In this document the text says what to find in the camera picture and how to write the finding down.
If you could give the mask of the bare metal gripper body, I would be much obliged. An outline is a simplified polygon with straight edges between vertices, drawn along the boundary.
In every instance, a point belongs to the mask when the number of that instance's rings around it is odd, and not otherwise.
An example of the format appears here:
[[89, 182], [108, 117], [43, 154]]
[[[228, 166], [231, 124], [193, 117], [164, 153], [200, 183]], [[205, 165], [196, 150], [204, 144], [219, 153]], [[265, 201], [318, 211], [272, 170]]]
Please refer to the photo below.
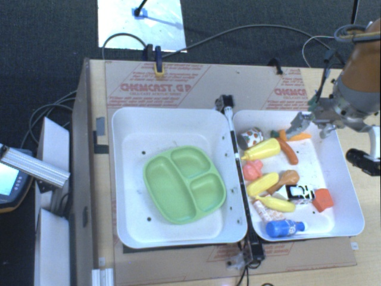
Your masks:
[[367, 125], [365, 119], [370, 115], [355, 108], [347, 100], [339, 98], [320, 98], [318, 102], [312, 99], [309, 110], [313, 113], [313, 123], [331, 123], [337, 129], [350, 128], [356, 132], [369, 132], [372, 125]]

